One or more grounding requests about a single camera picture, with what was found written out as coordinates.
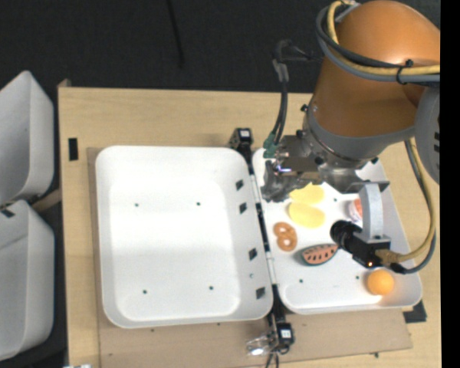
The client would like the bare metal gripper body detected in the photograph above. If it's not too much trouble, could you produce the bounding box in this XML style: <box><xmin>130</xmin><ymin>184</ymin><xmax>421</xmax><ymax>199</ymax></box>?
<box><xmin>274</xmin><ymin>133</ymin><xmax>370</xmax><ymax>193</ymax></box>

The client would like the yellow potato chip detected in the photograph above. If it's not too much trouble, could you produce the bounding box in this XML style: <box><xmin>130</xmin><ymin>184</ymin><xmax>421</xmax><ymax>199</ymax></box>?
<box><xmin>287</xmin><ymin>202</ymin><xmax>327</xmax><ymax>230</ymax></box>
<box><xmin>288</xmin><ymin>182</ymin><xmax>326</xmax><ymax>205</ymax></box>

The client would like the brown pretzel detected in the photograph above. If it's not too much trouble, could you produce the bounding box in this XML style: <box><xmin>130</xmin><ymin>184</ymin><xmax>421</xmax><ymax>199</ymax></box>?
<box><xmin>273</xmin><ymin>222</ymin><xmax>297</xmax><ymax>252</ymax></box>

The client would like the pink and white round thing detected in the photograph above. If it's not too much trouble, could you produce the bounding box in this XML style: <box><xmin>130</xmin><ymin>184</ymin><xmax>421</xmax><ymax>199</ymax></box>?
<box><xmin>347</xmin><ymin>199</ymin><xmax>364</xmax><ymax>222</ymax></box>

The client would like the red and green watermelon slice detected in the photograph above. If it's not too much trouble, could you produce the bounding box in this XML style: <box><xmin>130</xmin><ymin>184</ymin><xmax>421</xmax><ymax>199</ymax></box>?
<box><xmin>300</xmin><ymin>243</ymin><xmax>340</xmax><ymax>267</ymax></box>

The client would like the white plastic tray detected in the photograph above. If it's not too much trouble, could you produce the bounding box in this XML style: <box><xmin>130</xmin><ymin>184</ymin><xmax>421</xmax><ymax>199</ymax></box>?
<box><xmin>94</xmin><ymin>145</ymin><xmax>274</xmax><ymax>330</ymax></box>
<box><xmin>251</xmin><ymin>147</ymin><xmax>423</xmax><ymax>316</ymax></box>

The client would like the orange ball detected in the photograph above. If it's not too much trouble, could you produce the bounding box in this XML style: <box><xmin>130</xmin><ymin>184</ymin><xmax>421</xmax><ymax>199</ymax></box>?
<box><xmin>366</xmin><ymin>268</ymin><xmax>396</xmax><ymax>297</ymax></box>

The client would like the black block with thin wires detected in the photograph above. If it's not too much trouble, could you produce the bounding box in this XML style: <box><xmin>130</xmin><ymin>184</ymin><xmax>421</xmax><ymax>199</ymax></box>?
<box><xmin>228</xmin><ymin>127</ymin><xmax>254</xmax><ymax>150</ymax></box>
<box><xmin>274</xmin><ymin>322</ymin><xmax>296</xmax><ymax>349</ymax></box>

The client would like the black cylinder on white bracket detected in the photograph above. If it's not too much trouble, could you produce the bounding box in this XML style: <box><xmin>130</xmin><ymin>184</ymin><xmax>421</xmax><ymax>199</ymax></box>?
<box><xmin>329</xmin><ymin>181</ymin><xmax>392</xmax><ymax>270</ymax></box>

